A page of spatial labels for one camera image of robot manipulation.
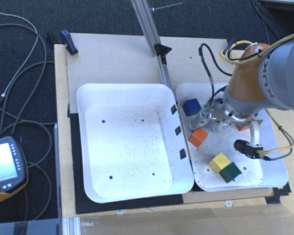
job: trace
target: yellow block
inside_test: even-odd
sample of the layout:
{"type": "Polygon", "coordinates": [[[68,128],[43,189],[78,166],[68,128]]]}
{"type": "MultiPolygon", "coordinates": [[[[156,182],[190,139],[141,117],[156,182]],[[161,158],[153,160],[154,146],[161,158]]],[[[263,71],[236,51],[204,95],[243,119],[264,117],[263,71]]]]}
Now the yellow block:
{"type": "Polygon", "coordinates": [[[230,161],[222,152],[220,152],[217,156],[213,158],[212,161],[208,163],[208,165],[214,170],[215,173],[219,173],[229,164],[230,161]]]}

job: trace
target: blue block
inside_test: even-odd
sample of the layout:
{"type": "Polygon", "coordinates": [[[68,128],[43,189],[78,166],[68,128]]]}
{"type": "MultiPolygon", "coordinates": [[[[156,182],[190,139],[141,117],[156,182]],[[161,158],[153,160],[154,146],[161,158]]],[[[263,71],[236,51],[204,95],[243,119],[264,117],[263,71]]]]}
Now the blue block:
{"type": "Polygon", "coordinates": [[[196,98],[185,101],[182,107],[187,117],[196,115],[201,110],[196,98]]]}

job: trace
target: orange block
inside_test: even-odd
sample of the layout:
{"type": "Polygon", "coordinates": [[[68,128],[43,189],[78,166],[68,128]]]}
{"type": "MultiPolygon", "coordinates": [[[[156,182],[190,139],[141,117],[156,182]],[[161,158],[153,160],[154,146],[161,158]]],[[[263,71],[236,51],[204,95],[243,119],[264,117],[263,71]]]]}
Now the orange block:
{"type": "Polygon", "coordinates": [[[236,128],[239,130],[239,131],[242,131],[242,130],[246,130],[249,128],[249,126],[240,126],[240,125],[237,125],[236,124],[236,128]]]}
{"type": "Polygon", "coordinates": [[[193,131],[191,136],[188,138],[188,141],[196,147],[199,147],[204,142],[207,136],[208,133],[205,130],[199,128],[193,131]]]}

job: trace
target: white cable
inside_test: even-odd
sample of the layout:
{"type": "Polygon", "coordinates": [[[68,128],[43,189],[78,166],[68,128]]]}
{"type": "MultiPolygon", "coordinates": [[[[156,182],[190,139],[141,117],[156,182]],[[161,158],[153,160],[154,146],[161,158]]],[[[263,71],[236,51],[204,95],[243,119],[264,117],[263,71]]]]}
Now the white cable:
{"type": "MultiPolygon", "coordinates": [[[[29,20],[27,20],[27,19],[25,19],[25,18],[22,18],[22,17],[17,16],[17,15],[12,15],[12,14],[5,14],[5,13],[2,13],[2,12],[0,12],[0,15],[3,15],[3,16],[9,16],[9,17],[15,17],[15,18],[22,19],[22,20],[26,21],[27,23],[29,23],[29,24],[33,27],[33,29],[35,30],[35,32],[38,33],[38,32],[37,32],[37,29],[36,29],[36,27],[35,27],[35,25],[33,25],[29,20]]],[[[8,83],[8,85],[6,86],[4,92],[1,94],[0,98],[5,98],[5,94],[6,94],[7,90],[9,89],[9,87],[10,87],[12,81],[14,80],[14,78],[17,76],[17,74],[20,72],[20,70],[23,68],[23,66],[26,64],[26,62],[28,61],[28,59],[29,59],[30,56],[32,55],[32,53],[33,53],[33,51],[34,51],[34,49],[35,49],[35,47],[36,47],[36,45],[37,45],[37,42],[38,42],[38,36],[36,36],[36,41],[35,41],[35,43],[34,43],[33,48],[31,49],[29,55],[26,57],[25,61],[22,63],[22,65],[21,65],[21,66],[19,67],[19,69],[16,71],[16,73],[14,74],[14,76],[12,77],[12,79],[10,80],[10,82],[8,83]]]]}

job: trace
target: black corner bracket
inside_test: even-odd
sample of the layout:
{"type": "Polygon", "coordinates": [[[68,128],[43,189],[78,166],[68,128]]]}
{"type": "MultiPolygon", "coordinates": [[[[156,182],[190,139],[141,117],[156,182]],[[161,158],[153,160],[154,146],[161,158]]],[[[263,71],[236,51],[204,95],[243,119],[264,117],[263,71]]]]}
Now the black corner bracket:
{"type": "Polygon", "coordinates": [[[287,182],[283,188],[273,188],[273,196],[265,197],[267,204],[280,204],[280,196],[289,196],[291,188],[289,182],[287,182]]]}
{"type": "Polygon", "coordinates": [[[161,45],[155,44],[154,46],[157,56],[161,57],[161,62],[164,65],[167,65],[166,55],[172,50],[172,48],[161,45]]]}

